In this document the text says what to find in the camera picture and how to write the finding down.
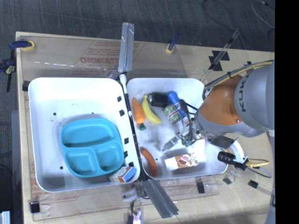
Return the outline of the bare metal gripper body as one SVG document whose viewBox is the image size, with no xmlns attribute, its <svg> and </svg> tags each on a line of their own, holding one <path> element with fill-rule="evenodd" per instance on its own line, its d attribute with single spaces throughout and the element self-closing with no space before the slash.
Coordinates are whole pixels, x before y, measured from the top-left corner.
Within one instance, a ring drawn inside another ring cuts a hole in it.
<svg viewBox="0 0 299 224">
<path fill-rule="evenodd" d="M 192 146 L 195 142 L 202 139 L 200 133 L 194 131 L 190 126 L 183 127 L 180 131 L 178 131 L 175 136 L 179 137 L 178 144 L 182 144 L 185 147 Z"/>
</svg>

